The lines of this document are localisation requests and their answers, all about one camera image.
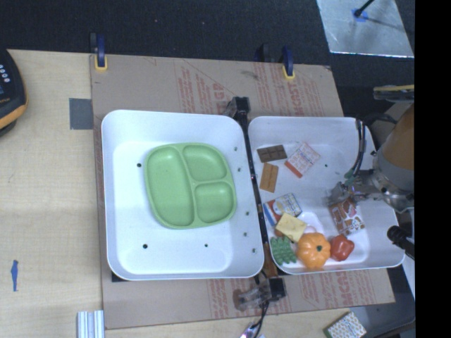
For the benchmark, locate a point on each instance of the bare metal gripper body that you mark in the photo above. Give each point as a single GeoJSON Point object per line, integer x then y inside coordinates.
{"type": "Point", "coordinates": [391, 194]}

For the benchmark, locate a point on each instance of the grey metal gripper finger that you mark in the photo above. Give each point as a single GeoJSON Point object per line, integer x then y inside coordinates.
{"type": "Point", "coordinates": [336, 191]}
{"type": "Point", "coordinates": [352, 195]}

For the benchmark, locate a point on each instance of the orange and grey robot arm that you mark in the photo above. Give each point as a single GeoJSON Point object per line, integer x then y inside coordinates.
{"type": "Point", "coordinates": [400, 143]}

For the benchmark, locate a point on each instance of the brown and white carton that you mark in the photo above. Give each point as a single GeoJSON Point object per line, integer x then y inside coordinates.
{"type": "Point", "coordinates": [347, 218]}

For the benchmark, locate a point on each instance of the white and orange packet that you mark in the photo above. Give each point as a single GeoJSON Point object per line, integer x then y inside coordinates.
{"type": "Point", "coordinates": [303, 158]}

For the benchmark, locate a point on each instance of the white plastic tray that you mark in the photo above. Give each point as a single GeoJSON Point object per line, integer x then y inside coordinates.
{"type": "Point", "coordinates": [338, 143]}
{"type": "Point", "coordinates": [176, 259]}

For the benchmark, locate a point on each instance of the blue red white carton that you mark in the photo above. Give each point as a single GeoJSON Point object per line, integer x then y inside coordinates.
{"type": "Point", "coordinates": [285, 204]}

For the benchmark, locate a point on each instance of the red bell pepper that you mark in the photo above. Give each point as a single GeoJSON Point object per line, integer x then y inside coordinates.
{"type": "Point", "coordinates": [341, 248]}

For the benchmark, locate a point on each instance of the yellow cheese wedge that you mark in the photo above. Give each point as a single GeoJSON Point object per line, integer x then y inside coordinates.
{"type": "Point", "coordinates": [290, 226]}

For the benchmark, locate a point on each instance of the orange pumpkin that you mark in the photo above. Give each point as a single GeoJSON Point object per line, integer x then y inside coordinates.
{"type": "Point", "coordinates": [313, 250]}

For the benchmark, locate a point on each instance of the orange biscuit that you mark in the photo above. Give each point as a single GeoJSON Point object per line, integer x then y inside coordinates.
{"type": "Point", "coordinates": [269, 177]}

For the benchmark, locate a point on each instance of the brown chocolate bar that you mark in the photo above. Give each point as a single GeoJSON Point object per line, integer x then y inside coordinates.
{"type": "Point", "coordinates": [272, 153]}

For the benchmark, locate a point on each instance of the green grapes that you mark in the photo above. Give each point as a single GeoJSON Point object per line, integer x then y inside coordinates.
{"type": "Point", "coordinates": [282, 251]}

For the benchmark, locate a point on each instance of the thin black and white rod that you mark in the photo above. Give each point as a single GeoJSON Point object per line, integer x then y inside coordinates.
{"type": "Point", "coordinates": [254, 188]}

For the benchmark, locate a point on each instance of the yellow and green patterned carton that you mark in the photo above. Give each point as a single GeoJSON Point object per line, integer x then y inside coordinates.
{"type": "Point", "coordinates": [347, 327]}

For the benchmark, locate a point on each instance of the green divided plate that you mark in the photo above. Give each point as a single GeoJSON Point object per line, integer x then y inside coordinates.
{"type": "Point", "coordinates": [169, 185]}

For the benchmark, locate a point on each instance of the brown cardboard board red print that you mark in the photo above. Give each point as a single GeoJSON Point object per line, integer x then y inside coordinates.
{"type": "Point", "coordinates": [158, 83]}

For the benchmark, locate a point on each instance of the black cylinder on white bracket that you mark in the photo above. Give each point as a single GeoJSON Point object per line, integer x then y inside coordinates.
{"type": "Point", "coordinates": [400, 236]}

